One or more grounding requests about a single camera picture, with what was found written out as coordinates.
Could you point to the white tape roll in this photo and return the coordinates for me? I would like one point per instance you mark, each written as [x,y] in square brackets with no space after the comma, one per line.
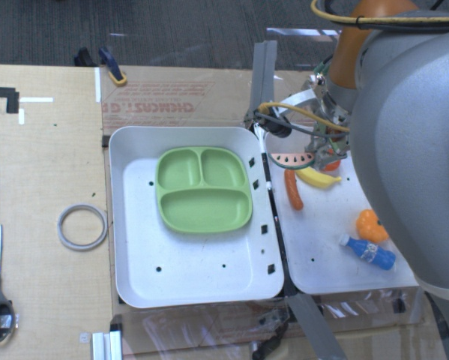
[61,234]

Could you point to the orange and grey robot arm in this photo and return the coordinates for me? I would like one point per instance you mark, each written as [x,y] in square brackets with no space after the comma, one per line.
[404,133]

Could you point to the pink watermelon slice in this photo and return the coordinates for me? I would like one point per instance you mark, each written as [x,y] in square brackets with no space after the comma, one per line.
[289,159]

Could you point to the orange pumpkin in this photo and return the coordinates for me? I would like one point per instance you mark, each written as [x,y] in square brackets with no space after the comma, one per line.
[370,227]

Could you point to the black cylinder on white bracket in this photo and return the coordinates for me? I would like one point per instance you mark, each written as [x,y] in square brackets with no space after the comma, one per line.
[277,124]

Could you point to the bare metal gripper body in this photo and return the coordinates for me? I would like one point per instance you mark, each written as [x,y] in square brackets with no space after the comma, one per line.
[331,120]

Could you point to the yellow banana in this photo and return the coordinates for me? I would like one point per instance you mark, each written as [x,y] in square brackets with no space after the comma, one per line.
[316,178]

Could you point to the blue bottle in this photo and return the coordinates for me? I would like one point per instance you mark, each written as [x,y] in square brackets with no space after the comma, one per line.
[374,255]

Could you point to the green divided plate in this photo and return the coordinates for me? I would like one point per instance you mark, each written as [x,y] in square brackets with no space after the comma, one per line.
[203,201]

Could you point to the red round toy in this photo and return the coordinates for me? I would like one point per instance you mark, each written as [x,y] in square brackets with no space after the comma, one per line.
[333,165]

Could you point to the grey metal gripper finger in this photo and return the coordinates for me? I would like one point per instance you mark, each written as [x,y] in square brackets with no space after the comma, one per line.
[314,156]
[336,153]

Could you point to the white plastic tray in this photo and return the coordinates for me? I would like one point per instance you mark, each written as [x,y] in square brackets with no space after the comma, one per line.
[321,238]
[194,261]

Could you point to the brown cardboard board red print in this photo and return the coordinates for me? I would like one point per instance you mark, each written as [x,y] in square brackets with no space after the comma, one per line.
[224,99]

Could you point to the orange sausage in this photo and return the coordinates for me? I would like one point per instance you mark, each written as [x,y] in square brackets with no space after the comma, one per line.
[293,189]

